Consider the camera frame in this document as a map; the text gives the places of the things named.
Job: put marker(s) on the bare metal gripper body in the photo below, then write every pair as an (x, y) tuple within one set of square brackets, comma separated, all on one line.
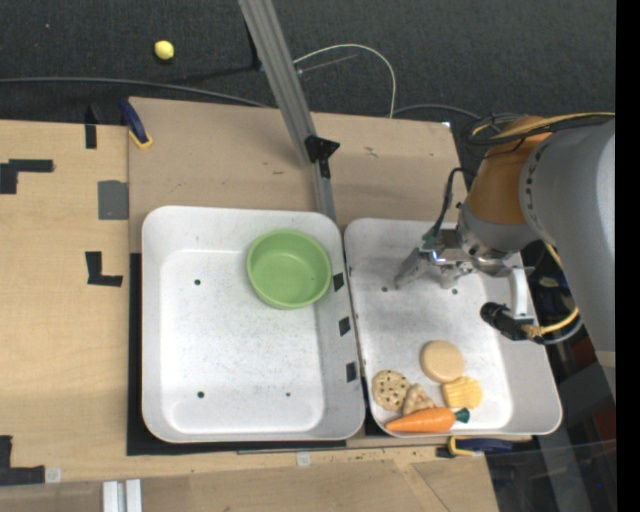
[(465, 251)]

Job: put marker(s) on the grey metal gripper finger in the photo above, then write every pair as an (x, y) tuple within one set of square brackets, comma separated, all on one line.
[(450, 272), (412, 270)]

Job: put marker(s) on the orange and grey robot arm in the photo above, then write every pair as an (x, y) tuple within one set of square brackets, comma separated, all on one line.
[(565, 200)]

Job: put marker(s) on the white plastic tray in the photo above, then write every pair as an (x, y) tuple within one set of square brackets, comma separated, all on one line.
[(240, 350), (430, 315)]

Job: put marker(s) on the round tan biscuit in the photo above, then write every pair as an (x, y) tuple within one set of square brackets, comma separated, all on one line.
[(441, 360)]

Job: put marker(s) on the chocolate chip cookie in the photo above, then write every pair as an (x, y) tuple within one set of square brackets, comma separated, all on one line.
[(390, 390)]

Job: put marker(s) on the green bowl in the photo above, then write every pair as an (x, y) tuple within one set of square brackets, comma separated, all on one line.
[(287, 270)]

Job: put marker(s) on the beige pizza slice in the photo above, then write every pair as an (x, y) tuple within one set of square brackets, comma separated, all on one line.
[(417, 400)]

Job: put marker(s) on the orange carrot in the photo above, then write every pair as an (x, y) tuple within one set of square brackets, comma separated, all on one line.
[(425, 421)]

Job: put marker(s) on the yellow ball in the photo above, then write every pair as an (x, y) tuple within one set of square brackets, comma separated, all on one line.
[(164, 50)]

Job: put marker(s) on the black cylinder on white bracket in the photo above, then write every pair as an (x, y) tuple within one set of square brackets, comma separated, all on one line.
[(505, 320)]

